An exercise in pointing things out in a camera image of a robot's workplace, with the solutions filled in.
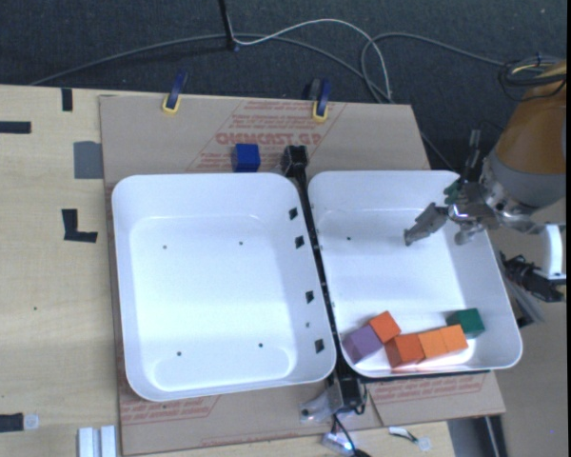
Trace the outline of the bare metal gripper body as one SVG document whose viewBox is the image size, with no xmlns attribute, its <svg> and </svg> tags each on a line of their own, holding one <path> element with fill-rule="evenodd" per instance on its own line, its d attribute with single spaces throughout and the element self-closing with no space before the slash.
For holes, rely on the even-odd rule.
<svg viewBox="0 0 571 457">
<path fill-rule="evenodd" d="M 548 189 L 535 181 L 456 181 L 446 189 L 446 204 L 463 230 L 505 227 L 527 233 L 535 228 L 531 216 L 548 206 Z"/>
</svg>

